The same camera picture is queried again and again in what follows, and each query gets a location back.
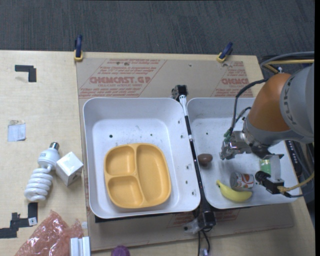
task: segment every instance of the yellow cable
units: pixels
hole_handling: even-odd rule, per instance
[[[292,187],[277,186],[276,188],[280,191],[280,193],[283,194],[284,192],[288,192],[288,191],[291,191],[291,190],[294,190],[296,188],[303,186],[304,184],[311,181],[314,177],[315,177],[315,171],[313,171],[313,173],[310,175],[309,178],[307,178],[305,181],[303,181],[295,186],[292,186]]]
[[[264,67],[271,70],[275,74],[277,74],[279,72],[278,70],[276,70],[274,67],[270,66],[269,64],[264,64]]]
[[[288,59],[288,60],[274,60],[266,63],[265,65],[272,64],[304,64],[304,63],[314,63],[314,59]]]

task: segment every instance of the pink plastic bag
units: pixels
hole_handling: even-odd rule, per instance
[[[58,213],[51,210],[15,256],[69,256],[70,239],[83,236],[78,220],[69,227]]]

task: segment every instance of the brown egg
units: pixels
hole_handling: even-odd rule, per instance
[[[212,161],[212,154],[203,153],[198,155],[199,164],[203,167],[207,167],[208,164]]]

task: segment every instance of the white plastic tub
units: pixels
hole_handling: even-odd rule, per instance
[[[103,219],[190,212],[200,192],[182,106],[171,98],[92,98],[83,106],[89,204]],[[104,158],[120,145],[149,143],[166,159],[171,193],[162,204],[121,208],[111,201],[105,184]]]

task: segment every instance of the gray carpet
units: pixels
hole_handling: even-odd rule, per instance
[[[232,54],[261,60],[315,50],[315,0],[0,0],[0,24],[0,50],[73,51],[79,34],[85,52],[210,55],[232,42]]]

